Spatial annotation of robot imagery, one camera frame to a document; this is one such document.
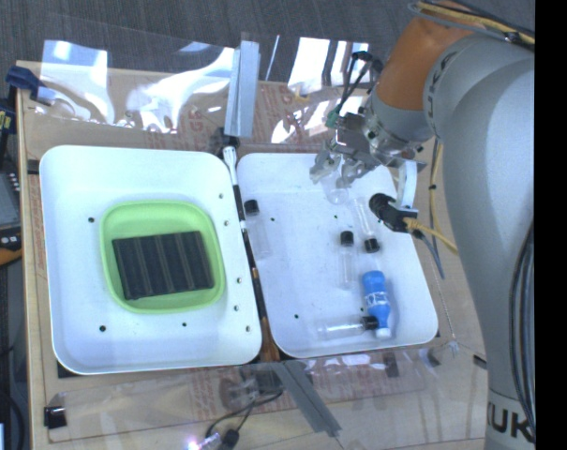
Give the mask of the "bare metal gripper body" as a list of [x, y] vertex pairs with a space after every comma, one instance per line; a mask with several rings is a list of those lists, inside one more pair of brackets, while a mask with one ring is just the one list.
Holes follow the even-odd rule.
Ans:
[[422, 112], [367, 111], [341, 116], [331, 111], [329, 126], [336, 131], [331, 150], [363, 162], [367, 168], [398, 168], [405, 161], [414, 160], [426, 141]]

